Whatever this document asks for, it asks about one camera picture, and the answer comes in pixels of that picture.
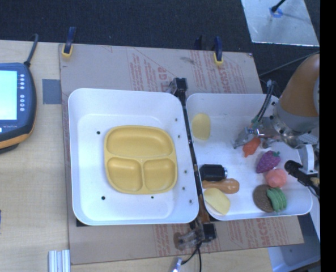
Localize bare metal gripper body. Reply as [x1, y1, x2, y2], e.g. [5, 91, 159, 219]
[253, 114, 319, 150]

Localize orange carrot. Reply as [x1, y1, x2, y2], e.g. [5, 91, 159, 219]
[243, 137, 262, 158]

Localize purple grapes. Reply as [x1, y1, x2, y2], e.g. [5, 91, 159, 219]
[255, 150, 282, 175]

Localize white plastic tray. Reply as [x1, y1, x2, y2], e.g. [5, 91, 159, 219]
[67, 87, 200, 227]
[185, 92, 313, 222]

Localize pink toy peach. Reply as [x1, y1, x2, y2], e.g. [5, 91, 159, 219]
[265, 168, 288, 189]

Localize pale yellow oval toy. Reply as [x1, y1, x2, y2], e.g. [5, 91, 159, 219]
[191, 112, 212, 141]

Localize black can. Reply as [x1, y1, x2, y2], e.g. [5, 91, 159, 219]
[199, 164, 229, 182]

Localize thin black rod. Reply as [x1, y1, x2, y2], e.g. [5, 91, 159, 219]
[180, 93, 207, 224]

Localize brown round biscuit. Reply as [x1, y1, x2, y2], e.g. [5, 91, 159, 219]
[252, 184, 276, 213]

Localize green pea pods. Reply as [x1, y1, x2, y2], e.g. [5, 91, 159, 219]
[266, 187, 288, 213]

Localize pale yellow toy wedge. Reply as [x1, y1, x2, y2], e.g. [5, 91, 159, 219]
[203, 187, 232, 216]

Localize yellow divided plate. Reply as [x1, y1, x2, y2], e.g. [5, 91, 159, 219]
[103, 125, 179, 196]

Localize brown cardboard board red print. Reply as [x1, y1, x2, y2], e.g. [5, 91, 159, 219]
[58, 43, 305, 266]

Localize black cylinder on white bracket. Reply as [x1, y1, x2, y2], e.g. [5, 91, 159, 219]
[284, 144, 320, 188]

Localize black block with thin wires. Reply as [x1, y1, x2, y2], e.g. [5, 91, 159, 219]
[202, 223, 218, 242]
[172, 77, 189, 96]

